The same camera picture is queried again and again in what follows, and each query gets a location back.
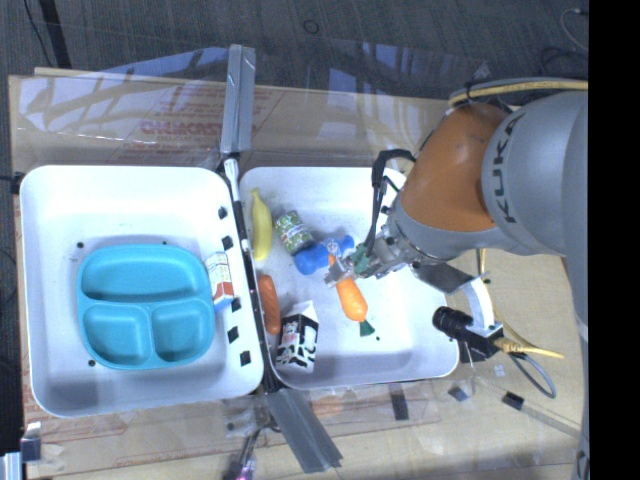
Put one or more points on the brown sausage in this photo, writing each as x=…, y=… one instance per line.
x=270, y=305

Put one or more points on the white and orange small carton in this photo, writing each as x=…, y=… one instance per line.
x=220, y=278

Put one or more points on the black cylinder on white bracket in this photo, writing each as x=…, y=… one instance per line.
x=475, y=320

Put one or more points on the orange carrot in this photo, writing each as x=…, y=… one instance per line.
x=352, y=300

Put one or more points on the blue divided plate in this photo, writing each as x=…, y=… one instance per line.
x=145, y=308

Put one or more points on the white plastic tray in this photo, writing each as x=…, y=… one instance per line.
x=140, y=198
x=400, y=328

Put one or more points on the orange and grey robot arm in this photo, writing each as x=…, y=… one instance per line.
x=530, y=168

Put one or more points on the brown cardboard board red print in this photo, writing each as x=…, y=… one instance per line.
x=150, y=118

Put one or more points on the blue and white bottle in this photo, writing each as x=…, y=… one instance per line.
x=310, y=259

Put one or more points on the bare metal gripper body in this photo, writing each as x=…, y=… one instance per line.
x=387, y=258

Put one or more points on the black and white milk carton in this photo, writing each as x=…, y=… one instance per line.
x=297, y=340

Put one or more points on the yellow banana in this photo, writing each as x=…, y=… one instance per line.
x=261, y=228

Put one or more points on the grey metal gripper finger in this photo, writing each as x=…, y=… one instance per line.
x=346, y=269
x=331, y=275

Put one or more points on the green printed can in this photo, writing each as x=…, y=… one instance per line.
x=292, y=233

